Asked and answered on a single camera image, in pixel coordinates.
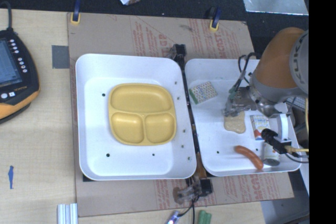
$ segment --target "black cable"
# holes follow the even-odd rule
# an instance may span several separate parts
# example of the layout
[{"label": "black cable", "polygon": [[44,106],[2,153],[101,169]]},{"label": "black cable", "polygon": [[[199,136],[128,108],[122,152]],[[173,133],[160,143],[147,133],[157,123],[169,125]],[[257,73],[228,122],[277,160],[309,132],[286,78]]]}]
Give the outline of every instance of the black cable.
[{"label": "black cable", "polygon": [[[240,70],[240,76],[239,76],[237,82],[234,84],[235,91],[238,90],[238,88],[239,88],[239,86],[240,86],[241,81],[243,80],[243,78],[247,81],[247,79],[245,78],[245,72],[246,72],[246,69],[247,69],[247,64],[248,64],[248,61],[249,61],[250,57],[255,56],[255,55],[256,55],[255,52],[250,52],[250,53],[248,54],[247,57],[246,57],[245,55],[242,55],[242,56],[240,56],[240,57],[238,58],[238,66],[239,66],[239,70]],[[246,60],[245,60],[244,68],[243,68],[243,70],[241,70],[241,67],[240,67],[240,60],[241,60],[243,57],[246,57]]]},{"label": "black cable", "polygon": [[12,8],[11,8],[11,5],[7,1],[1,2],[0,7],[3,6],[3,5],[6,5],[7,9],[8,9],[8,27],[7,27],[7,30],[8,31],[13,31],[13,28],[12,28]]},{"label": "black cable", "polygon": [[195,199],[192,199],[192,201],[191,201],[191,205],[189,206],[189,208],[188,208],[185,212],[183,212],[183,213],[181,213],[181,214],[178,214],[177,216],[178,216],[178,217],[182,217],[182,216],[184,216],[186,213],[189,212],[190,209],[193,209],[193,214],[194,214],[194,216],[195,216],[195,203],[198,201],[199,198],[200,198],[200,196],[197,196]]},{"label": "black cable", "polygon": [[299,155],[299,157],[297,157],[297,158],[309,158],[309,156],[308,155]]},{"label": "black cable", "polygon": [[290,104],[290,107],[289,107],[289,109],[288,109],[288,112],[292,109],[295,100],[296,100],[296,97],[293,98],[293,101],[292,101],[291,104]]},{"label": "black cable", "polygon": [[302,161],[298,161],[297,159],[293,159],[292,157],[290,157],[289,155],[288,155],[288,153],[285,153],[285,155],[289,158],[289,159],[291,159],[292,161],[294,161],[294,162],[296,162],[296,163],[309,163],[309,162],[302,162]]}]

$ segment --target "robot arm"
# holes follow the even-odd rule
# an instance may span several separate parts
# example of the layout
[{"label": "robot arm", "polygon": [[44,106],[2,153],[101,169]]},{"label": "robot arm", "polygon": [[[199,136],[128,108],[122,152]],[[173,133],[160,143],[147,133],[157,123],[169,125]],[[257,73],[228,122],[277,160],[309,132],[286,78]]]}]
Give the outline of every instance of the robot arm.
[{"label": "robot arm", "polygon": [[280,31],[268,44],[249,86],[232,88],[225,116],[259,110],[267,117],[279,114],[275,105],[290,97],[308,97],[309,33],[299,28]]}]

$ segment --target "white tray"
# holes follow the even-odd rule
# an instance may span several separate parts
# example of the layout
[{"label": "white tray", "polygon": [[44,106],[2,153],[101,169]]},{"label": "white tray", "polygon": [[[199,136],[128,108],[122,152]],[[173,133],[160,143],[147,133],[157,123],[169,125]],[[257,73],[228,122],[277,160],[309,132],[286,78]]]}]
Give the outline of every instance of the white tray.
[{"label": "white tray", "polygon": [[[108,95],[122,83],[166,88],[175,105],[176,135],[163,145],[134,146],[111,133]],[[195,148],[181,69],[167,58],[86,54],[76,62],[79,163],[93,180],[188,178],[196,170]]]},{"label": "white tray", "polygon": [[[247,72],[253,72],[258,60],[249,60]],[[289,172],[297,170],[299,163],[291,161],[284,154],[280,155],[278,166],[264,165],[263,170],[258,171],[254,165],[244,156],[234,152],[234,146],[242,145],[249,149],[256,149],[257,155],[261,156],[263,141],[256,141],[253,135],[253,128],[250,115],[261,115],[258,111],[245,111],[246,131],[238,134],[227,131],[224,128],[222,109],[228,97],[228,90],[239,78],[238,60],[227,59],[192,59],[185,67],[188,88],[197,86],[203,82],[210,81],[218,93],[218,96],[203,103],[195,104],[191,99],[191,106],[194,115],[200,153],[205,169],[214,176],[231,176],[246,174],[261,174],[273,172]],[[285,104],[279,104],[276,108],[281,112],[287,112]],[[292,146],[298,147],[297,138],[288,118],[289,138]],[[278,130],[276,120],[270,120],[272,130]]]}]

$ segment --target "toy hot dog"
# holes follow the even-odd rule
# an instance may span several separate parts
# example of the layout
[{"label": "toy hot dog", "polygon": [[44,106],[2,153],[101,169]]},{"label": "toy hot dog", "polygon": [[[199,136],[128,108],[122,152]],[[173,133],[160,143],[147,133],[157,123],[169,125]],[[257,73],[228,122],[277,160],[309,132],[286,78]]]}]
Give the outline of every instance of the toy hot dog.
[{"label": "toy hot dog", "polygon": [[249,150],[244,146],[235,146],[235,152],[243,154],[245,157],[249,158],[250,161],[254,164],[254,166],[261,170],[264,167],[264,163],[262,160],[255,154],[253,151]]}]

